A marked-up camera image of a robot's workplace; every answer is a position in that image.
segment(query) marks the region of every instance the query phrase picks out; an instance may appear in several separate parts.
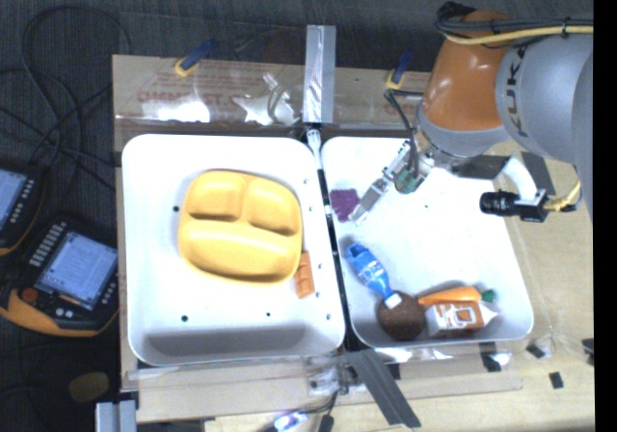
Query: blue plastic bottle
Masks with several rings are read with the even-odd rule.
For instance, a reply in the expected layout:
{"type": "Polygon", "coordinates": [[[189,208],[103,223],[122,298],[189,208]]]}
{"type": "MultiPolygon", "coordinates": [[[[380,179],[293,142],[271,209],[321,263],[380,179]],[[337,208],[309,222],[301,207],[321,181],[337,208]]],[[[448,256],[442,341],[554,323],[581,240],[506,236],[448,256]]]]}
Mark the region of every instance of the blue plastic bottle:
{"type": "Polygon", "coordinates": [[[354,268],[362,284],[379,293],[389,309],[401,303],[400,295],[392,291],[389,286],[386,268],[363,244],[357,242],[350,245],[346,254],[345,258],[354,268]]]}

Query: blue clamp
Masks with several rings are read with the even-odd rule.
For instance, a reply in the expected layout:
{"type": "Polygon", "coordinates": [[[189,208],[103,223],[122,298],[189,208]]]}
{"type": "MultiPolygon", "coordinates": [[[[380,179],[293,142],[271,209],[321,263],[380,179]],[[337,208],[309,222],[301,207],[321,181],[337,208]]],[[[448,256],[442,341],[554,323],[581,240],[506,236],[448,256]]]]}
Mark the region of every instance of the blue clamp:
{"type": "Polygon", "coordinates": [[[175,63],[175,73],[177,73],[180,77],[186,77],[199,66],[200,60],[209,56],[216,49],[216,47],[217,43],[215,40],[203,42],[189,55],[175,63]]]}
{"type": "Polygon", "coordinates": [[[386,86],[390,89],[401,88],[401,85],[403,84],[403,75],[407,71],[413,56],[414,53],[411,49],[405,50],[405,53],[403,53],[401,58],[398,60],[396,67],[389,72],[388,79],[386,80],[386,86]]]}

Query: orange carrot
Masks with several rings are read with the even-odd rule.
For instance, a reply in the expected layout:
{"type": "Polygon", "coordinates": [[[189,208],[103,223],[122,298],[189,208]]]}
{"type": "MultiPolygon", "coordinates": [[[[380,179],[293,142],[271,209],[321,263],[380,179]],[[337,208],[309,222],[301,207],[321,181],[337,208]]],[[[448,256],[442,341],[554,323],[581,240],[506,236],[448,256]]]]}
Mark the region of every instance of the orange carrot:
{"type": "Polygon", "coordinates": [[[474,286],[459,286],[457,288],[450,288],[443,291],[437,291],[436,293],[430,293],[417,299],[417,301],[423,307],[429,307],[435,304],[441,304],[444,302],[479,302],[480,300],[487,300],[489,296],[494,296],[492,290],[480,293],[474,286]]]}

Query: yellow plate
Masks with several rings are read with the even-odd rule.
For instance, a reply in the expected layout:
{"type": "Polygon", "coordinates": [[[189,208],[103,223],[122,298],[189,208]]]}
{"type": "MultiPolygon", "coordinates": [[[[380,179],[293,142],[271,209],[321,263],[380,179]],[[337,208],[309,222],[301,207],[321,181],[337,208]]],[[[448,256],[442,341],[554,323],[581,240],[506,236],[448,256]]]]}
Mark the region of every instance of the yellow plate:
{"type": "Polygon", "coordinates": [[[289,280],[302,253],[296,196],[256,175],[212,170],[191,182],[178,228],[180,255],[211,275],[238,282],[289,280]]]}

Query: brown ball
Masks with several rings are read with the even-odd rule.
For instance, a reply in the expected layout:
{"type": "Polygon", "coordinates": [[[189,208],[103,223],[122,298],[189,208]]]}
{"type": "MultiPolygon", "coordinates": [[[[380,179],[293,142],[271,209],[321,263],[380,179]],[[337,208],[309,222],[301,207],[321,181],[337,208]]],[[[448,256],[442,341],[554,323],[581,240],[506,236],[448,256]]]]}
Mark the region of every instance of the brown ball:
{"type": "Polygon", "coordinates": [[[377,307],[377,320],[382,329],[394,339],[411,341],[416,339],[425,325],[424,309],[414,298],[398,292],[402,302],[389,309],[384,302],[377,307]]]}

